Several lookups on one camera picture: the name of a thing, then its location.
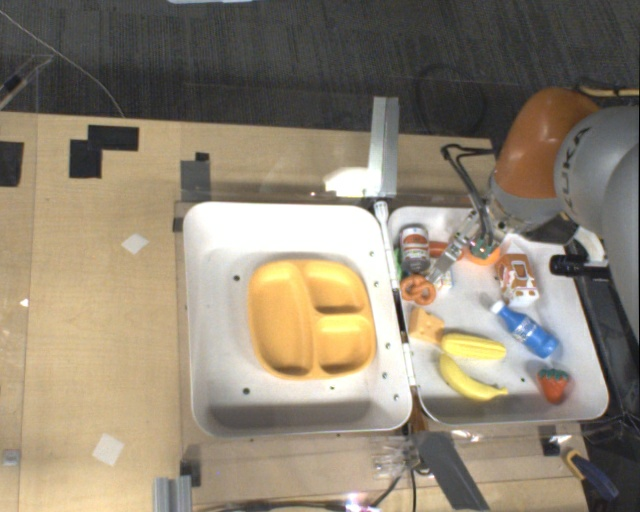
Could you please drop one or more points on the red sausage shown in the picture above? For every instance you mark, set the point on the red sausage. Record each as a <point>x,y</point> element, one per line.
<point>437,248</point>

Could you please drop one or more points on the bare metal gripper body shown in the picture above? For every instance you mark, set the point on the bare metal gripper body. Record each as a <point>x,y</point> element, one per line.
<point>477,235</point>

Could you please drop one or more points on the black cylinder on white bracket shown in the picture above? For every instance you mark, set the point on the black cylinder on white bracket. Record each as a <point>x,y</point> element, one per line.
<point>570,264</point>

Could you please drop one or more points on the green toy vegetable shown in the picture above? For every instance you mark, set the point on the green toy vegetable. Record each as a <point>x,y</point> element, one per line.
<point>397,262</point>

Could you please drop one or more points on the red and white can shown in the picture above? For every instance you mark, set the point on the red and white can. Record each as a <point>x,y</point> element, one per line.
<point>415,247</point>

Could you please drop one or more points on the orange pretzel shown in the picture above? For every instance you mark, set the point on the orange pretzel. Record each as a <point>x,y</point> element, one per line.
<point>406,290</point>

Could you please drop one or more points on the yellow cheese wedge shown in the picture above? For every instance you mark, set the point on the yellow cheese wedge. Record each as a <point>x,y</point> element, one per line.
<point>424,326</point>

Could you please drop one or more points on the yellow banana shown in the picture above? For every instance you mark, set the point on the yellow banana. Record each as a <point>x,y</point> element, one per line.
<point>462,381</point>

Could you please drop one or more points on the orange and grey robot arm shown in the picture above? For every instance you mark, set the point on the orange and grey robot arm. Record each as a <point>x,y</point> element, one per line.
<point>540,150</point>

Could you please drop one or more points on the yellow corn cob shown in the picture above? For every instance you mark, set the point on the yellow corn cob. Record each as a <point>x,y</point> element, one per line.
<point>472,346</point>

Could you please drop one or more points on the orange round fruit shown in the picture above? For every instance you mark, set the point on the orange round fruit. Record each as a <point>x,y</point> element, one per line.
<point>484,258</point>

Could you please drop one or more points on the red strawberry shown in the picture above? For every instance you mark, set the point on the red strawberry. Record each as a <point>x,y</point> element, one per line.
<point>553,386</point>

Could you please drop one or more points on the yellow divided plate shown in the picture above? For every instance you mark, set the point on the yellow divided plate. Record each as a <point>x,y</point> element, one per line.
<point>280,315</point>

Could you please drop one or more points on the white plastic tray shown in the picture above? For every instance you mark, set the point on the white plastic tray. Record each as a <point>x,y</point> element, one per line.
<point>565,320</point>
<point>220,310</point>

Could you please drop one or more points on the blue bottle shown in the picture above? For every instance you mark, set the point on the blue bottle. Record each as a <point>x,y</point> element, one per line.
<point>530,334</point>

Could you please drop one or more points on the small white packet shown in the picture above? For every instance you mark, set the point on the small white packet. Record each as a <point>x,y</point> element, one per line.
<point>447,281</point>

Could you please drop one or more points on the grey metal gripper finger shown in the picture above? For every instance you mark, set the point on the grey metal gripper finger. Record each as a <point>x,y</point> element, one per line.
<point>442,263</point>

